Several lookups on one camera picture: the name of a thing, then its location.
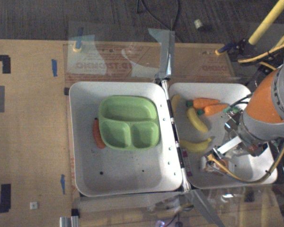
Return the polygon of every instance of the wooden board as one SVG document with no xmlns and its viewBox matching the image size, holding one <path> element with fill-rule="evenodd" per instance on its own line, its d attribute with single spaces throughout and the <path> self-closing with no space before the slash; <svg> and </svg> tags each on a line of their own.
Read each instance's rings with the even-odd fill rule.
<svg viewBox="0 0 284 227">
<path fill-rule="evenodd" d="M 175 44 L 174 73 L 176 82 L 234 82 L 228 55 L 217 56 L 222 44 Z M 63 45 L 65 86 L 79 81 L 153 82 L 160 66 L 160 44 L 141 42 L 84 42 L 80 52 L 74 42 Z M 70 110 L 68 122 L 71 154 L 73 199 L 79 197 L 75 184 L 74 155 Z"/>
<path fill-rule="evenodd" d="M 71 215 L 71 178 L 63 73 L 63 41 L 0 40 L 11 58 L 2 73 L 5 110 L 0 113 L 0 186 L 11 184 L 11 209 L 0 226 L 58 226 Z M 53 76 L 52 59 L 58 76 Z M 65 175 L 65 194 L 60 183 Z M 30 202 L 39 208 L 30 210 Z"/>
</svg>

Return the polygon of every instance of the orange carrot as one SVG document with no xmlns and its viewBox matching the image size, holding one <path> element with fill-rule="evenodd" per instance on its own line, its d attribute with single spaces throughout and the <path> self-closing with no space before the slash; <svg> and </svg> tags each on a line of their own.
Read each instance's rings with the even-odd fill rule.
<svg viewBox="0 0 284 227">
<path fill-rule="evenodd" d="M 218 104 L 220 101 L 218 99 L 199 97 L 192 100 L 192 102 L 194 104 L 194 108 L 202 109 L 209 105 Z"/>
<path fill-rule="evenodd" d="M 95 118 L 94 124 L 93 124 L 93 137 L 96 142 L 96 145 L 98 148 L 103 149 L 105 147 L 105 144 L 101 138 L 100 135 L 100 127 L 99 127 L 99 119 Z"/>
<path fill-rule="evenodd" d="M 208 105 L 204 108 L 205 115 L 207 115 L 207 116 L 214 115 L 214 114 L 222 111 L 223 109 L 225 109 L 227 107 L 228 107 L 227 104 Z"/>
</svg>

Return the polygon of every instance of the small cube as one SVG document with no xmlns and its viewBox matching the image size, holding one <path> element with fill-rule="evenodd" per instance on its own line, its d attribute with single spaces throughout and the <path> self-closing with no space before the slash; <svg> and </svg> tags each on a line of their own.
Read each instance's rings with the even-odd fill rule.
<svg viewBox="0 0 284 227">
<path fill-rule="evenodd" d="M 30 202 L 29 207 L 31 210 L 36 210 L 38 208 L 38 202 Z"/>
</svg>

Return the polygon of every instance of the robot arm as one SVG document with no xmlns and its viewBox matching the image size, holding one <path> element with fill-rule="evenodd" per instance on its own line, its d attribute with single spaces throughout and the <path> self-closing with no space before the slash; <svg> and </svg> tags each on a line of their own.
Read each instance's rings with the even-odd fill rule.
<svg viewBox="0 0 284 227">
<path fill-rule="evenodd" d="M 251 98 L 244 111 L 229 114 L 230 119 L 224 126 L 228 137 L 221 146 L 214 147 L 206 155 L 209 162 L 218 163 L 220 159 L 233 155 L 250 154 L 256 157 L 265 150 L 263 144 L 284 138 L 284 63 L 249 96 Z M 272 167 L 277 166 L 282 155 Z"/>
</svg>

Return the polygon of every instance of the toy banana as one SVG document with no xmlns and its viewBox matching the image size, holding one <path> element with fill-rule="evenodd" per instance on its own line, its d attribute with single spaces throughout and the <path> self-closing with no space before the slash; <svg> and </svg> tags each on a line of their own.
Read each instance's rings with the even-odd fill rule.
<svg viewBox="0 0 284 227">
<path fill-rule="evenodd" d="M 179 104 L 179 101 L 181 99 L 181 95 L 180 94 L 175 94 L 172 98 L 171 98 L 171 108 L 172 108 L 172 112 L 175 116 L 176 114 L 176 108 L 177 108 L 177 105 Z"/>
<path fill-rule="evenodd" d="M 199 131 L 206 133 L 208 132 L 207 126 L 199 119 L 195 109 L 190 107 L 187 109 L 186 114 L 192 125 Z"/>
<path fill-rule="evenodd" d="M 180 146 L 186 148 L 190 152 L 200 153 L 207 149 L 208 143 L 211 141 L 212 141 L 211 138 L 208 138 L 207 140 L 199 143 L 192 143 L 187 140 L 180 140 Z"/>
</svg>

